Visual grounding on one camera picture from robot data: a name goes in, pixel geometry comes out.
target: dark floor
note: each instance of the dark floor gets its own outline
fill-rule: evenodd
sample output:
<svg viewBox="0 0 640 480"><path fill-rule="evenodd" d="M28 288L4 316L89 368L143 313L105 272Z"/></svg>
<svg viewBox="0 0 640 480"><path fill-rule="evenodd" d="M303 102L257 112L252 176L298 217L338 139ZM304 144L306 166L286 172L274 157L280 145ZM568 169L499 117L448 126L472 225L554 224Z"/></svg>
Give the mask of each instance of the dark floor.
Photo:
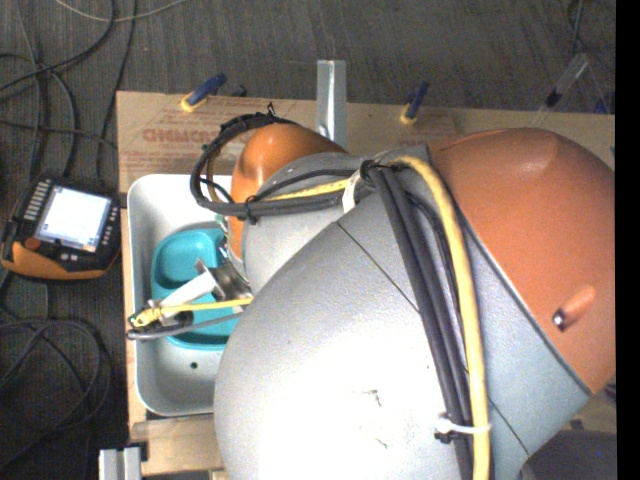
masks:
<svg viewBox="0 0 640 480"><path fill-rule="evenodd" d="M176 0L62 1L94 17L113 8L121 19ZM220 94L242 85L249 96L314 99L316 61L339 59L347 62L350 102L399 104L424 79L428 106L535 110L573 54L586 52L589 67L558 109L593 112L603 100L613 110L616 0L584 1L573 45L578 7L578 0L192 0L110 25L55 0L0 0L0 225L30 168L62 172L72 144L69 134L41 131L42 155L34 160L33 131L6 121L32 126L38 119L115 144L116 87L184 94L222 71L228 82ZM32 77L7 87L34 71L31 53L39 68L61 64L54 72L71 91L73 109L50 72L39 77L40 100ZM72 176L117 190L112 147L82 137L72 160ZM98 331L107 354L98 356L84 335L51 330L53 345L35 348L12 379L0 378L0 478L96 478L97 450L126 443L121 293L120 264L80 284L47 287L10 276L2 283L0 324L28 316L79 319ZM34 331L0 332L4 376ZM81 399L97 358L107 355L111 382L101 370L81 411L61 423ZM95 407L90 425L52 432Z"/></svg>

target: blue and yellow clamp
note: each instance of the blue and yellow clamp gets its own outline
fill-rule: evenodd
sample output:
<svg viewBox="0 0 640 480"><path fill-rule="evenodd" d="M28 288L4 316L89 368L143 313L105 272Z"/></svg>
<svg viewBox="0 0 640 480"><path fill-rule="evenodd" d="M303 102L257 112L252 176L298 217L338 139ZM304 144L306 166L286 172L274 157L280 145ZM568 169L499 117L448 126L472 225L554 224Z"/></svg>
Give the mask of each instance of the blue and yellow clamp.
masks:
<svg viewBox="0 0 640 480"><path fill-rule="evenodd" d="M402 109L402 114L400 114L400 121L406 125L415 124L418 120L416 117L418 115L418 109L422 104L422 100L427 94L427 89L429 89L429 84L422 80L418 87L412 92L409 93L407 99L404 102L404 108Z"/></svg>
<svg viewBox="0 0 640 480"><path fill-rule="evenodd" d="M204 104L207 100L207 96L216 94L218 89L220 89L226 81L227 77L224 73L218 73L217 75L212 76L195 91L191 91L180 100L182 108L187 112L193 112L200 105Z"/></svg>

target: gray floor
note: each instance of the gray floor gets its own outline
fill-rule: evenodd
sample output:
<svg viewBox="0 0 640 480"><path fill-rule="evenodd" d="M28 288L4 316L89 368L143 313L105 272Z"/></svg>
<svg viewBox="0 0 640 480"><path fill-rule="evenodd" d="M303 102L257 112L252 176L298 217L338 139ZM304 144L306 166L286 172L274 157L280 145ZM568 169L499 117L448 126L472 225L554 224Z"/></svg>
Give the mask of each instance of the gray floor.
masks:
<svg viewBox="0 0 640 480"><path fill-rule="evenodd" d="M94 16L106 16L110 8L109 0L63 1ZM113 1L116 16L122 18L175 0ZM228 82L221 94L242 85L249 96L314 99L318 59L346 61L350 102L400 104L424 79L430 84L424 102L428 106L535 110L572 58L575 2L194 0L153 16L117 23L96 51L57 71L73 92L77 127L112 143L117 116L110 102L116 86L184 94L209 76L224 72ZM585 1L576 52L588 54L589 69L565 94L559 110L592 112L601 97L610 102L615 91L615 8L616 0ZM6 55L29 53L21 15L39 61L49 65L81 51L106 30L104 22L80 17L54 0L0 0L0 87L32 69L29 62ZM44 77L43 84L48 87L50 111L41 114L41 122L70 126L62 91L50 78ZM34 86L26 82L0 91L0 119L32 123L35 95ZM59 171L70 138L45 134L41 138L45 140L43 166ZM0 125L1 226L25 187L32 141L30 131ZM105 186L116 190L115 151L84 140L78 146L73 175L97 175ZM94 326L113 364L109 396L93 421L89 478L97 474L95 450L126 442L121 291L120 264L96 281L48 288L48 314L80 318ZM1 308L18 317L43 315L46 294L40 283L14 278L0 293ZM2 312L0 317L0 322L9 318ZM10 346L17 347L24 336L0 338L3 372L17 353ZM69 340L65 346L71 349L86 346ZM62 401L72 396L64 390L46 391L51 379L64 380L68 373L41 353L32 359L33 368L21 370L22 388L0 392L0 425L5 425L0 444L24 441L26 445L40 435L33 429L24 430L8 417L9 412L35 415L34 421L44 425L51 414L61 410ZM78 368L91 366L80 364ZM68 379L63 380L59 382L62 386L68 384ZM65 439L38 444L0 471L0 478L82 478L87 453L80 450L88 442L86 434ZM10 456L18 448L18 444L0 448L0 464L8 459L2 453L9 450Z"/></svg>

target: yellow tube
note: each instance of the yellow tube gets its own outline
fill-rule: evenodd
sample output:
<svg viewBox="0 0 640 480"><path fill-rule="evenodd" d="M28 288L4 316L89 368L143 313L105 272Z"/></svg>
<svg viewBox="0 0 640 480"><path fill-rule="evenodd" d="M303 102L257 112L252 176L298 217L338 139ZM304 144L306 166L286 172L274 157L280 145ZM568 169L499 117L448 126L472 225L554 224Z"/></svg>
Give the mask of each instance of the yellow tube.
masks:
<svg viewBox="0 0 640 480"><path fill-rule="evenodd" d="M473 426L478 429L486 429L473 434L473 479L487 480L491 462L491 441L489 437L489 406L485 380L484 352L471 264L467 256L456 210L446 186L431 165L420 158L407 155L399 156L391 163L406 165L417 172L431 189L440 210L442 224L451 250L460 298L460 314L462 316L465 351L469 368L469 394Z"/></svg>

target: button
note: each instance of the button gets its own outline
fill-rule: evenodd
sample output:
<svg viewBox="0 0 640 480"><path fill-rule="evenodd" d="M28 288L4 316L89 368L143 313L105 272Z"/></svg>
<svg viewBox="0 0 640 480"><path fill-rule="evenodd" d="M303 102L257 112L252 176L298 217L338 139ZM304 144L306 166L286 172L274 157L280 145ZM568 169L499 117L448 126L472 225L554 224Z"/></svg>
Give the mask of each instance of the button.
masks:
<svg viewBox="0 0 640 480"><path fill-rule="evenodd" d="M40 245L42 245L42 242L33 236L26 238L24 241L25 248L30 251L37 251L40 249Z"/></svg>

